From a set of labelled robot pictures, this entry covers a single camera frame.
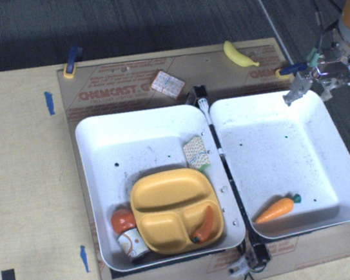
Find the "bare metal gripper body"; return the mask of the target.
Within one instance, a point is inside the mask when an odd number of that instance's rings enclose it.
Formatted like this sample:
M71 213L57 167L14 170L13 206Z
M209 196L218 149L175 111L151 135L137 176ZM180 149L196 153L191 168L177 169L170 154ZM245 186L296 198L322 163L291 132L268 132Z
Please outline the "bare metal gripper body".
M350 54L320 55L310 74L325 90L350 84Z

